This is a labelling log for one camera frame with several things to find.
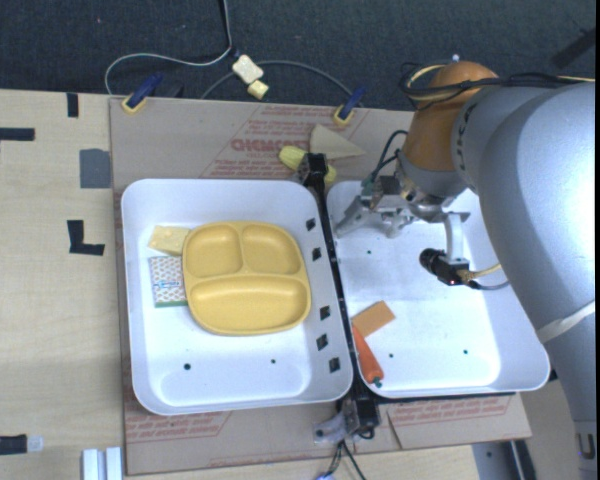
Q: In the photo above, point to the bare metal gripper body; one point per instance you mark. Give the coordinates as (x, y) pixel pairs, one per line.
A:
(395, 198)

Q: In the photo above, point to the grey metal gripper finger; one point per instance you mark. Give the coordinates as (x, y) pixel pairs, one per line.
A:
(396, 223)
(354, 215)

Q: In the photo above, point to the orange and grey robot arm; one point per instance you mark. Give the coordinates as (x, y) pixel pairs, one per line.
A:
(530, 178)

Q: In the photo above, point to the beige triangular slice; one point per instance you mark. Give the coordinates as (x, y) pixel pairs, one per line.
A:
(330, 144)

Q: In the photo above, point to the yellow corn cob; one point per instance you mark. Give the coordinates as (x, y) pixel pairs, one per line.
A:
(291, 155)

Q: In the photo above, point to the orange flat cheese slice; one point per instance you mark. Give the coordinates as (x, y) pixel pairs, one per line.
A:
(373, 317)

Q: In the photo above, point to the white plastic tray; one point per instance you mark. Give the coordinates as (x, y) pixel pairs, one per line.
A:
(430, 328)
(230, 368)

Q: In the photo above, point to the yellow divided plate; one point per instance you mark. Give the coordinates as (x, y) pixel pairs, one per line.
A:
(245, 278)

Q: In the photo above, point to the orange carrot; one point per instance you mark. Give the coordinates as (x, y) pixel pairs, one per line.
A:
(369, 358)

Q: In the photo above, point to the pale yellow cube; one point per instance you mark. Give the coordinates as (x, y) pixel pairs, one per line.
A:
(258, 89)

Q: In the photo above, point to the pale toast slice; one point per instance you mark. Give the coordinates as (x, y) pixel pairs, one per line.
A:
(247, 68)

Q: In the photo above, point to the yellow cheese wedge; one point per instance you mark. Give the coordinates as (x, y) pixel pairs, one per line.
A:
(167, 239)

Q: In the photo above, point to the brown cardboard board red print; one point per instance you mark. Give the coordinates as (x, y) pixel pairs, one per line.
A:
(180, 138)

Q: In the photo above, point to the white patterned packet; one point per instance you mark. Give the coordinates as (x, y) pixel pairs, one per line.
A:
(166, 280)

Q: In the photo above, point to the black cylinder on white bracket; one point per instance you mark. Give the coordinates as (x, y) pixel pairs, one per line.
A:
(437, 263)

